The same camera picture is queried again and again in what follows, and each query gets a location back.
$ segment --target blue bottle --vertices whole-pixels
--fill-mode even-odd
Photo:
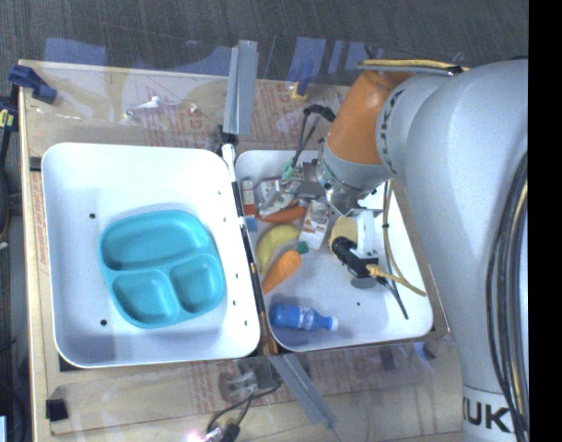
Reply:
[[[269,320],[274,326],[303,331],[314,331],[321,328],[335,331],[338,327],[338,319],[334,316],[325,317],[312,308],[289,306],[282,303],[274,303],[269,308]]]

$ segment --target orange carrot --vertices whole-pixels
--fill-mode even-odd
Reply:
[[[276,223],[276,224],[284,224],[290,223],[294,219],[298,219],[306,214],[306,208],[300,206],[299,204],[294,204],[293,206],[289,206],[283,210],[277,211],[276,213],[272,213],[269,216],[261,217],[261,213],[257,213],[256,217],[261,221],[265,221],[267,223]]]
[[[301,265],[301,254],[296,250],[287,250],[271,265],[263,280],[263,293],[269,293],[286,278],[295,273]]]

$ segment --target toy banana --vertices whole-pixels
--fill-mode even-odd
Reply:
[[[256,259],[261,273],[269,269],[273,253],[283,244],[299,236],[299,229],[293,225],[279,225],[266,231],[256,243]]]

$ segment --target turquoise divided plate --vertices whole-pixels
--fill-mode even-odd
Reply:
[[[214,241],[183,211],[144,213],[110,224],[99,239],[99,259],[115,306],[142,328],[197,318],[225,294]]]

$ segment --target dark floor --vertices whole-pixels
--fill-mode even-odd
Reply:
[[[19,58],[226,74],[216,48],[245,39],[259,43],[259,77],[291,79],[308,53],[316,80],[347,84],[366,53],[480,65],[527,55],[528,37],[529,0],[0,0],[0,93],[10,91],[6,76]],[[18,156],[14,135],[11,193],[20,193]],[[2,249],[0,349],[17,337],[9,267]],[[0,354],[8,387],[10,348]],[[11,406],[0,390],[0,412]]]

